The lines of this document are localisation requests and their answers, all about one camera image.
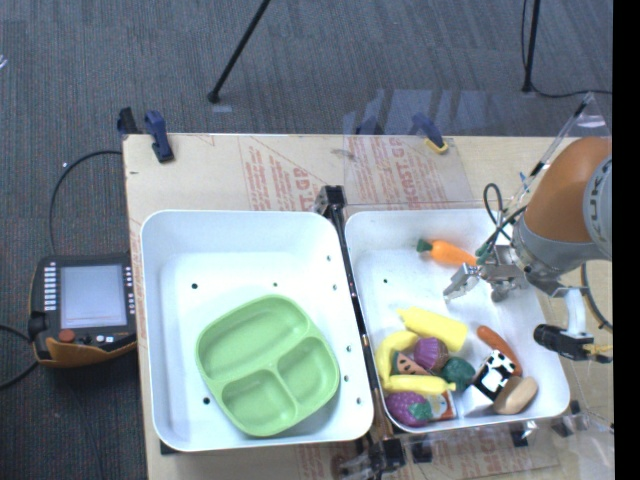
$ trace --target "gray display screen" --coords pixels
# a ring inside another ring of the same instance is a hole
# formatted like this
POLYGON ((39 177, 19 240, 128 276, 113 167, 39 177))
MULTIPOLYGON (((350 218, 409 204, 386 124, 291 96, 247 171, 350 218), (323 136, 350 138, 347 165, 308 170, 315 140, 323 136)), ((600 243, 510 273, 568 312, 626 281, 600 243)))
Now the gray display screen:
POLYGON ((62 267, 60 323, 63 329, 126 325, 122 266, 62 267))

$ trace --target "tripod leg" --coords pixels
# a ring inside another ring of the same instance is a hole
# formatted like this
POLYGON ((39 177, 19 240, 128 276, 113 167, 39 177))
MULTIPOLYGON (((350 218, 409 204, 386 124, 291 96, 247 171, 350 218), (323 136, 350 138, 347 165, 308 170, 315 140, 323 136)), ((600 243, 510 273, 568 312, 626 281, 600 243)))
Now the tripod leg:
POLYGON ((540 1, 533 2, 533 16, 531 18, 531 35, 529 37, 529 52, 527 53, 527 63, 525 65, 523 92, 530 92, 533 88, 531 84, 531 71, 533 70, 533 52, 536 47, 536 34, 538 32, 538 16, 540 14, 540 1))
POLYGON ((238 60, 238 57, 240 57, 240 54, 242 53, 242 50, 244 49, 245 45, 249 41, 249 38, 251 37, 251 34, 253 34, 253 30, 258 25, 258 22, 260 21, 260 18, 262 18, 262 15, 267 10, 269 2, 271 2, 271 0, 263 0, 262 1, 262 3, 260 4, 260 7, 258 8, 258 11, 256 12, 255 16, 251 20, 251 23, 249 23, 249 26, 247 27, 247 30, 245 31, 244 35, 242 36, 242 39, 240 39, 240 42, 238 43, 238 46, 236 47, 235 51, 233 52, 233 55, 231 56, 231 59, 229 59, 229 62, 227 63, 227 66, 224 68, 224 71, 222 72, 222 75, 218 79, 218 82, 216 83, 216 86, 207 95, 207 99, 211 103, 218 103, 220 101, 220 96, 218 95, 218 93, 220 92, 220 89, 222 88, 222 85, 224 84, 225 80, 229 76, 229 73, 231 73, 231 70, 233 69, 234 64, 238 60))

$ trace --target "toy banana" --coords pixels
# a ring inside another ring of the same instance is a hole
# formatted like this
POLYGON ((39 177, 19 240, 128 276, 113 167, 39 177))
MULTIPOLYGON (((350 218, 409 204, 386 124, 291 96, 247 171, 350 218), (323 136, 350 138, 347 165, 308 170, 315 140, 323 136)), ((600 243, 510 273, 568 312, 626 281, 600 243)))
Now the toy banana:
POLYGON ((398 313, 409 331, 413 331, 423 338, 438 338, 451 352, 457 352, 464 345, 469 329, 459 320, 415 306, 408 309, 398 309, 398 313))
POLYGON ((412 331, 396 331, 385 337, 376 349, 374 359, 380 381, 384 384, 391 374, 391 363, 394 352, 404 352, 412 348, 420 336, 412 331))
POLYGON ((435 375, 390 375, 382 382, 382 388, 388 393, 413 391, 422 396, 439 395, 449 390, 456 390, 455 382, 447 382, 435 375))

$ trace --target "green plastic plate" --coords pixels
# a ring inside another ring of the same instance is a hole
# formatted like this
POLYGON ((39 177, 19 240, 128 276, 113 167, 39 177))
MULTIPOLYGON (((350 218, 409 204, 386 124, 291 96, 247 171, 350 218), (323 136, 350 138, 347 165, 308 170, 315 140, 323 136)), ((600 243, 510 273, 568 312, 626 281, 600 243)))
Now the green plastic plate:
POLYGON ((338 362, 293 300, 266 295, 211 322, 196 362, 209 390, 243 432, 282 432, 326 404, 340 383, 338 362))

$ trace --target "dark gray carpet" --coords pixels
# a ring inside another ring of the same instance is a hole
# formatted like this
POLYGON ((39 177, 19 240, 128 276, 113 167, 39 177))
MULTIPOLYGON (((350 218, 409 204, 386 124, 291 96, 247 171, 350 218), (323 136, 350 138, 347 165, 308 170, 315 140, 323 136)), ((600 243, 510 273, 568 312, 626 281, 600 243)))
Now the dark gray carpet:
MULTIPOLYGON (((120 149, 124 107, 141 128, 160 111, 170 132, 353 133, 373 116, 404 133, 406 112, 422 111, 445 135, 547 136, 577 107, 573 93, 612 90, 613 0, 541 0, 528 92, 534 0, 272 0, 212 105, 261 1, 0 0, 0 324, 26 331, 63 164, 120 149)), ((612 130, 612 95, 596 97, 612 130)), ((120 161, 92 158, 66 178, 59 253, 127 249, 120 161)), ((31 361, 0 330, 0 383, 31 361)), ((146 477, 135 353, 37 367, 0 390, 0 407, 2 478, 146 477)))

